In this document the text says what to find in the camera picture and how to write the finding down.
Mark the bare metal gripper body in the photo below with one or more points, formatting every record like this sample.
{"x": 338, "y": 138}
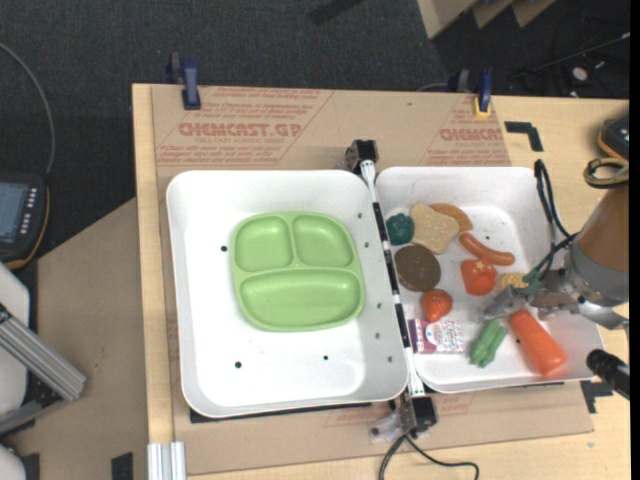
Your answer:
{"x": 560, "y": 290}

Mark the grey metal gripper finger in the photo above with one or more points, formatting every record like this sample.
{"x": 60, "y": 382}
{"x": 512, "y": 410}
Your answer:
{"x": 546, "y": 312}
{"x": 502, "y": 304}

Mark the yellow corn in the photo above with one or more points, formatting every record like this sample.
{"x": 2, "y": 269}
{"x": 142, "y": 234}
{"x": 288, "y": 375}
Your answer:
{"x": 510, "y": 281}

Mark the orange carrot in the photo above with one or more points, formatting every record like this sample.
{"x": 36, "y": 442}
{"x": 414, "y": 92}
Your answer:
{"x": 540, "y": 345}

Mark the red pepper with yellow star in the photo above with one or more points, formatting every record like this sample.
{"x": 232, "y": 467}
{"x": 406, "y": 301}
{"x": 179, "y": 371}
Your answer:
{"x": 478, "y": 277}

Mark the green bean bundle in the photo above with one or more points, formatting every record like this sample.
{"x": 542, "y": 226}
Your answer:
{"x": 487, "y": 344}

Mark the orange sausage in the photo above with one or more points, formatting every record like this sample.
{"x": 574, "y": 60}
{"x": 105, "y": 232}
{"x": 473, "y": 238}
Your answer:
{"x": 487, "y": 250}

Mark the red strawberry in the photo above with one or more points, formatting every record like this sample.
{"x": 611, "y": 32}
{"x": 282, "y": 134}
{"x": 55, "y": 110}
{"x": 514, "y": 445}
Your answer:
{"x": 436, "y": 305}

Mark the pink and white packet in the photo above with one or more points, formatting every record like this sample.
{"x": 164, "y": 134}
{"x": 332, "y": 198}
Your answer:
{"x": 440, "y": 337}

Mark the brown round biscuit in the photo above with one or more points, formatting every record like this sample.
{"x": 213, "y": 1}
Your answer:
{"x": 417, "y": 268}

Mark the orange croissant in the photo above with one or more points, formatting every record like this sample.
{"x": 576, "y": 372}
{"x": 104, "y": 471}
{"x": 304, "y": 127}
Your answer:
{"x": 460, "y": 216}

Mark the tan bread slice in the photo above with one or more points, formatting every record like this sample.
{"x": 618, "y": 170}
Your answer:
{"x": 434, "y": 228}

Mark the white plastic tray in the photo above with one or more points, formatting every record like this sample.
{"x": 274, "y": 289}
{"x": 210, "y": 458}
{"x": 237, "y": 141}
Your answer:
{"x": 280, "y": 368}
{"x": 500, "y": 188}

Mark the dark green broccoli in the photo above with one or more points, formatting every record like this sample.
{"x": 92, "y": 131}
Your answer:
{"x": 399, "y": 229}

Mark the thin black and white rod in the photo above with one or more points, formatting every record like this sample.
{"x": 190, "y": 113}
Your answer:
{"x": 385, "y": 238}

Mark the green divided plate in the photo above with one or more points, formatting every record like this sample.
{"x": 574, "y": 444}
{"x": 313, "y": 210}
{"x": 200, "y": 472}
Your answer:
{"x": 300, "y": 293}

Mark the brown cardboard board, red print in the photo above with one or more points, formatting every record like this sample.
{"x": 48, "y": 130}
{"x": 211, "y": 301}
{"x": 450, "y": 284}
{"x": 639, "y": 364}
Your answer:
{"x": 280, "y": 128}

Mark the black cylinder on white bracket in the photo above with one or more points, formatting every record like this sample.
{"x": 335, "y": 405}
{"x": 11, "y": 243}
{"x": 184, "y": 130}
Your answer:
{"x": 607, "y": 367}

